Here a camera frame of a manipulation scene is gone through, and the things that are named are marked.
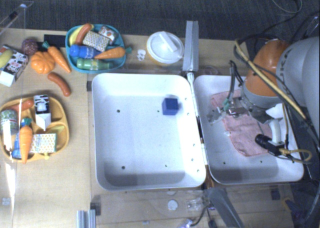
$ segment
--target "green can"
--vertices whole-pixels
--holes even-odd
[[[11,135],[18,133],[18,114],[15,110],[3,110],[0,113],[0,133],[10,129]]]

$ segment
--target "lid handle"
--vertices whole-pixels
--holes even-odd
[[[171,52],[175,52],[178,49],[165,31],[160,32],[160,38]]]

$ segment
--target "banana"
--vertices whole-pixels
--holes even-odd
[[[69,46],[71,47],[73,44],[76,43],[76,38],[78,33],[80,32],[81,28],[83,27],[83,25],[81,25],[80,27],[78,27],[77,29],[75,29],[69,36]]]
[[[0,55],[0,68],[8,63],[13,54],[14,52],[11,49],[7,49]]]

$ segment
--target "wooden table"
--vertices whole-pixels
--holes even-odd
[[[42,42],[44,34],[65,35],[66,32],[8,29],[0,36],[0,44],[20,50],[24,39],[34,38]],[[118,72],[166,73],[148,58],[144,61],[136,58],[138,49],[146,49],[147,39],[147,36],[123,35],[124,43],[132,47],[132,53],[127,55],[125,65]],[[228,75],[228,61],[233,60],[238,64],[240,74],[245,75],[247,69],[235,60],[233,46],[233,41],[201,39],[200,73],[204,73],[205,67],[214,66],[219,74]],[[108,192],[98,185],[95,178],[92,96],[87,91],[87,81],[91,81],[93,75],[77,71],[67,74],[59,66],[54,71],[70,85],[70,97],[64,97],[56,84],[46,75],[35,73],[30,65],[11,87],[0,84],[0,106],[13,99],[38,94],[56,98],[64,107],[70,132],[68,146],[48,160],[30,161],[24,165],[1,154],[0,226],[75,227],[77,211],[88,211],[91,202],[101,206],[101,215],[96,219],[99,228],[175,228],[186,218],[197,218],[201,211],[188,211],[188,202],[199,198],[201,190]],[[282,197],[292,196],[288,185],[277,189]],[[247,226],[292,226],[291,216],[281,202],[271,200],[269,186],[231,187],[228,194]],[[171,199],[177,201],[177,210],[168,209]],[[212,210],[211,215],[218,225],[224,225],[216,210]],[[197,227],[206,227],[207,224],[206,217]]]

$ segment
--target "green bottle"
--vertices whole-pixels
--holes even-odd
[[[98,59],[78,58],[76,60],[76,67],[83,70],[97,71],[111,69],[113,64],[112,62],[104,62]]]

